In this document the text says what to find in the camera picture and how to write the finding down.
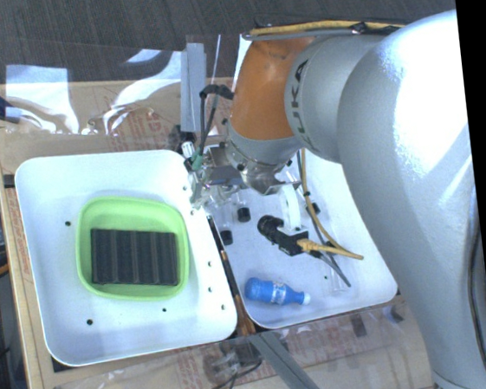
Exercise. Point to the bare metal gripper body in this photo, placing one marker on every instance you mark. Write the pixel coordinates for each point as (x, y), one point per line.
(263, 179)

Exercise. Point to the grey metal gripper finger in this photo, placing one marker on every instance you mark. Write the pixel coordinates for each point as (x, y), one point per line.
(196, 191)
(218, 195)

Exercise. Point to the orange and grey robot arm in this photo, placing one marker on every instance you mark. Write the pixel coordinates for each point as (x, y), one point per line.
(393, 137)

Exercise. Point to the clear bottle with black cap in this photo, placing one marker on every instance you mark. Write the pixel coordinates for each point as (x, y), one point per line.
(226, 236)
(243, 213)

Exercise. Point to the green plastic bowl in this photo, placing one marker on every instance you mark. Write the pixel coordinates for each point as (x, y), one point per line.
(127, 209)

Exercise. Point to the black ribbed block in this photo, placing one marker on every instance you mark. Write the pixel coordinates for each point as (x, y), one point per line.
(133, 257)

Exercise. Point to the blue plastic bottle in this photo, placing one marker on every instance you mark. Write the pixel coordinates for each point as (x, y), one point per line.
(271, 292)

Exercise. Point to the white plastic tray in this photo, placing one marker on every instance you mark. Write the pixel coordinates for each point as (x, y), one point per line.
(58, 254)
(282, 311)

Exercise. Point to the brown cardboard board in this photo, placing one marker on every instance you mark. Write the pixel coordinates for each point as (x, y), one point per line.
(116, 387)

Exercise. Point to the black cylinder on white bracket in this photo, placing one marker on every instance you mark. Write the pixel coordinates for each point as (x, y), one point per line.
(286, 240)

